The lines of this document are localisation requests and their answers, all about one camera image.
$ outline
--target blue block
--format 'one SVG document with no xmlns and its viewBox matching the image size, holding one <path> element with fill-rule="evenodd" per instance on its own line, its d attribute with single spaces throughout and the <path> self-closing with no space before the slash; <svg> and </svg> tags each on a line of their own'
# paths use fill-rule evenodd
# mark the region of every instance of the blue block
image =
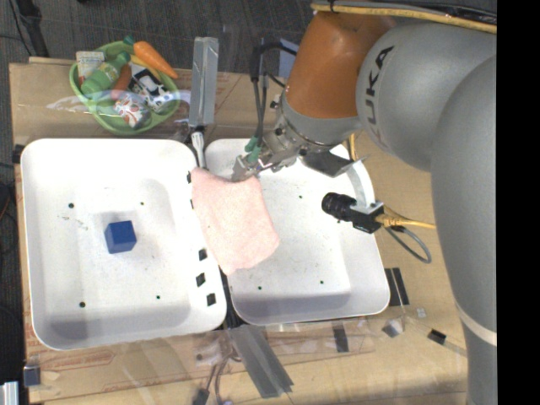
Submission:
<svg viewBox="0 0 540 405">
<path fill-rule="evenodd" d="M 105 230 L 105 240 L 109 253 L 127 252 L 137 243 L 131 220 L 112 222 Z"/>
</svg>

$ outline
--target pink towel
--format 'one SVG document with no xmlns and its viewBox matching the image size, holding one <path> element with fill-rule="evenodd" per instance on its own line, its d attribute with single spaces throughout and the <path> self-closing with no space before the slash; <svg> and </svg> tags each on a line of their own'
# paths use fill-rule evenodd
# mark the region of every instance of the pink towel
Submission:
<svg viewBox="0 0 540 405">
<path fill-rule="evenodd" d="M 192 185 L 202 234 L 223 273 L 253 267 L 274 253 L 279 237 L 255 176 L 233 183 L 195 168 Z"/>
</svg>

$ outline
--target green bowl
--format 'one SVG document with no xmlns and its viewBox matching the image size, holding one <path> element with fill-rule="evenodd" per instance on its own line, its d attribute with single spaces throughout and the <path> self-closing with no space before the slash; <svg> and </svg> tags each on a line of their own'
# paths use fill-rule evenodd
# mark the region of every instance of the green bowl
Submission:
<svg viewBox="0 0 540 405">
<path fill-rule="evenodd" d="M 96 51 L 103 51 L 105 53 L 106 60 L 116 58 L 120 51 L 127 51 L 128 53 L 133 54 L 133 48 L 122 41 L 112 42 L 108 45 L 101 46 Z M 170 92 L 178 91 L 176 84 L 169 76 L 162 72 L 159 72 L 159 75 L 161 77 L 161 83 Z M 151 118 L 148 119 L 142 127 L 133 129 L 120 116 L 118 116 L 114 109 L 115 101 L 109 94 L 104 94 L 98 100 L 92 100 L 81 92 L 78 85 L 77 63 L 74 63 L 69 70 L 69 83 L 71 84 L 75 94 L 78 96 L 81 102 L 88 107 L 90 113 L 95 117 L 98 123 L 107 131 L 123 137 L 137 135 L 156 127 L 172 116 L 180 105 L 179 99 L 171 100 L 167 102 L 159 113 L 150 110 Z"/>
</svg>

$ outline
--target green bottle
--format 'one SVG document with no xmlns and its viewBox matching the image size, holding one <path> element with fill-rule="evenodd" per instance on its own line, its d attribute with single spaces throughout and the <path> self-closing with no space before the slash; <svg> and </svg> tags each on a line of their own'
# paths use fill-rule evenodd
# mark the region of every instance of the green bottle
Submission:
<svg viewBox="0 0 540 405">
<path fill-rule="evenodd" d="M 108 90 L 118 80 L 122 66 L 131 60 L 130 55 L 120 51 L 114 60 L 103 62 L 83 81 L 81 91 L 85 96 L 92 96 Z"/>
</svg>

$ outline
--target gray carpet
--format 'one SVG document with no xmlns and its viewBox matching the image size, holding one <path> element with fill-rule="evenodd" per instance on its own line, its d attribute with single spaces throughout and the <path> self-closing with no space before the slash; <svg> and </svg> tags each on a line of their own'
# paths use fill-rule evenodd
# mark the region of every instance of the gray carpet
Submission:
<svg viewBox="0 0 540 405">
<path fill-rule="evenodd" d="M 497 0 L 399 0 L 453 3 L 497 11 Z M 246 73 L 261 38 L 299 42 L 311 19 L 310 0 L 34 0 L 51 57 L 73 59 L 126 34 L 154 44 L 175 67 L 190 68 L 196 36 L 219 38 L 219 70 Z M 24 38 L 29 44 L 28 36 Z M 13 182 L 8 64 L 25 62 L 8 0 L 0 0 L 0 181 Z M 0 384 L 17 380 L 23 365 L 15 209 L 0 222 Z"/>
</svg>

